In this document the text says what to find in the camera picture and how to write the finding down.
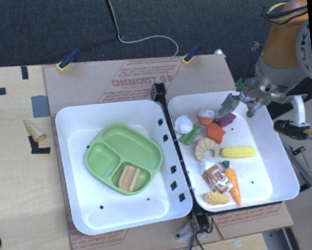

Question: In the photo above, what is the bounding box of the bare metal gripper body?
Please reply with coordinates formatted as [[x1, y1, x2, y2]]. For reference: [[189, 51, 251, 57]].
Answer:
[[236, 73, 290, 111]]

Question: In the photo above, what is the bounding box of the orange toy cupcake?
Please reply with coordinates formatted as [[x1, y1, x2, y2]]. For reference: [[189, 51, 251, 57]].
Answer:
[[196, 107, 217, 127]]

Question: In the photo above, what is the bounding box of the orange toy wedge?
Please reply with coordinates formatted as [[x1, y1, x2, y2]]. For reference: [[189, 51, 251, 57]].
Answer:
[[205, 121, 227, 146]]

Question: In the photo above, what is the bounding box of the yellow corn cob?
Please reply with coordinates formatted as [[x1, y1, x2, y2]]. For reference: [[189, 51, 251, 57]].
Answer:
[[219, 143, 257, 161]]

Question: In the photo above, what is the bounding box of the tan toy croissant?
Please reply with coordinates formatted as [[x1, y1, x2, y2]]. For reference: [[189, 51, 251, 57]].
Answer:
[[192, 136, 222, 163]]

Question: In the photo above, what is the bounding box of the green toy asparagus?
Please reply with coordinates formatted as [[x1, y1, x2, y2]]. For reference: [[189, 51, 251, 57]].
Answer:
[[177, 124, 205, 147]]

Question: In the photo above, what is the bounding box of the white toy garlic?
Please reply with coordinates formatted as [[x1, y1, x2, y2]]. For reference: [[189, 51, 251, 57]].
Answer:
[[173, 114, 195, 136]]

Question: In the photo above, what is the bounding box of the thin black rod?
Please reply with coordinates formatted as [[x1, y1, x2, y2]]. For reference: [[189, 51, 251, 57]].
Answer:
[[159, 95, 201, 217]]

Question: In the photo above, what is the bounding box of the white plastic tray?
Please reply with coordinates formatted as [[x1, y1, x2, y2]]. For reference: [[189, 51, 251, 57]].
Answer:
[[166, 84, 302, 216], [53, 94, 196, 238]]

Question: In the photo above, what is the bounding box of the orange and white carton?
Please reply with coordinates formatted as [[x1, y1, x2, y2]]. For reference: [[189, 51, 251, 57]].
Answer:
[[200, 157, 234, 196]]

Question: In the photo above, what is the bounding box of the orange carrot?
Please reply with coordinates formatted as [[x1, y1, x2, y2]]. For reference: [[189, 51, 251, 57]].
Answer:
[[221, 159, 242, 208]]

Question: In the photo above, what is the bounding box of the yellow bumpy toy food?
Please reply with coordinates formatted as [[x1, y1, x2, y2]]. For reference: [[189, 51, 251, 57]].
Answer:
[[203, 189, 231, 207]]

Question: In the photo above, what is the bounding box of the green divided plate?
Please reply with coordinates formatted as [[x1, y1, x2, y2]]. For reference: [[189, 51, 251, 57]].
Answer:
[[81, 118, 168, 200]]

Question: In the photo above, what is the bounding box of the tan hot dog bun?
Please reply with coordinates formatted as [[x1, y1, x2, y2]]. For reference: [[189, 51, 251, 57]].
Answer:
[[115, 163, 143, 194]]

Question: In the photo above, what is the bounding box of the brown cardboard board red print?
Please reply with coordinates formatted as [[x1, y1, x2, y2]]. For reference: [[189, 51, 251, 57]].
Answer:
[[42, 41, 296, 250]]

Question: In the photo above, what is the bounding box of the tan ice cream cone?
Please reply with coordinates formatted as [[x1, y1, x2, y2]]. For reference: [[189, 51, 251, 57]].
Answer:
[[23, 117, 48, 143]]

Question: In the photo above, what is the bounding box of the black cylinder on white bracket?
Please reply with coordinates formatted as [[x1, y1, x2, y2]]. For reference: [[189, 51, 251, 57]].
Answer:
[[270, 93, 312, 143]]

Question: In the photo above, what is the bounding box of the black block with thin wires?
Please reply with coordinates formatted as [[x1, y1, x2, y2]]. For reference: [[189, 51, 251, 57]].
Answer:
[[150, 81, 169, 103], [189, 209, 213, 234]]

